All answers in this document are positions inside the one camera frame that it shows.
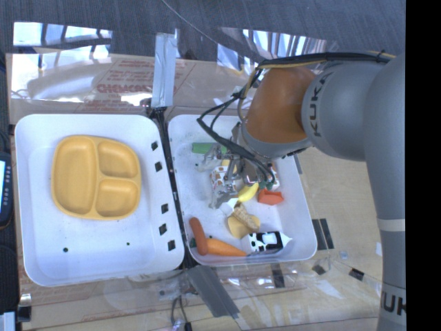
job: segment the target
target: yellow divided plate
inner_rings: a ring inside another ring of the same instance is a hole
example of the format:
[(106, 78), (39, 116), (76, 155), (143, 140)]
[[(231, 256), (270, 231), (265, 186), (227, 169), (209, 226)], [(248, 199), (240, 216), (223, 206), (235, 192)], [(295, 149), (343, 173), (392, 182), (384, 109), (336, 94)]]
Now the yellow divided plate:
[(125, 218), (141, 196), (138, 156), (124, 143), (104, 137), (66, 137), (55, 149), (51, 191), (57, 207), (71, 216)]

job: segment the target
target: white object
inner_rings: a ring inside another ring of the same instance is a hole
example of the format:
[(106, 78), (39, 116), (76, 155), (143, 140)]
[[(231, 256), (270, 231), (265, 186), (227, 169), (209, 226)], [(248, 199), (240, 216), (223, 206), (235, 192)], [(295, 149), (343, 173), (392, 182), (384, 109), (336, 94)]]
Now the white object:
[[(113, 221), (62, 213), (50, 191), (54, 150), (73, 134), (129, 145), (141, 165), (136, 211)], [(158, 128), (141, 115), (32, 114), (15, 129), (25, 271), (43, 286), (170, 271), (183, 260), (181, 230)], [(162, 167), (156, 171), (156, 163)]]
[[(209, 207), (212, 200), (212, 188), (209, 179), (210, 170), (197, 170), (196, 164), (203, 159), (203, 154), (192, 152), (193, 142), (214, 141), (196, 122), (198, 115), (178, 115), (169, 123), (169, 136), (174, 160), (176, 184), (179, 202), (183, 213), (187, 240), (193, 234), (189, 225), (192, 217), (197, 217), (206, 236), (213, 236), (240, 249), (240, 239), (233, 237), (229, 231), (226, 214), (222, 209)], [(213, 116), (204, 117), (211, 123)], [(237, 117), (221, 116), (214, 129), (220, 136), (230, 138)], [(260, 219), (260, 231), (279, 231), (292, 238), (292, 241), (276, 254), (262, 254), (252, 257), (222, 257), (213, 254), (202, 256), (196, 248), (190, 252), (201, 265), (244, 265), (253, 263), (276, 263), (310, 259), (317, 250), (317, 239), (312, 226), (309, 208), (303, 191), (296, 162), (293, 157), (275, 161), (280, 179), (280, 188), (285, 200), (277, 205), (265, 205), (257, 198), (243, 203), (248, 213)]]

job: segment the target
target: dark gray carpet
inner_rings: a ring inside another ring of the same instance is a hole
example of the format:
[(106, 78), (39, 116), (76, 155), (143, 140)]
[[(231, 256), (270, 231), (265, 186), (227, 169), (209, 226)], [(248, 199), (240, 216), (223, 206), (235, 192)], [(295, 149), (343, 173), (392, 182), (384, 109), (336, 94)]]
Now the dark gray carpet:
[[(156, 32), (179, 29), (181, 54), (215, 60), (216, 43), (234, 43), (220, 28), (324, 39), (339, 51), (400, 54), (406, 41), (406, 0), (0, 0), (2, 56), (14, 52), (15, 21), (113, 30), (112, 52), (121, 54), (152, 55)], [(0, 73), (0, 126), (6, 131), (6, 78)], [(0, 244), (14, 248), (12, 226), (0, 231)]]

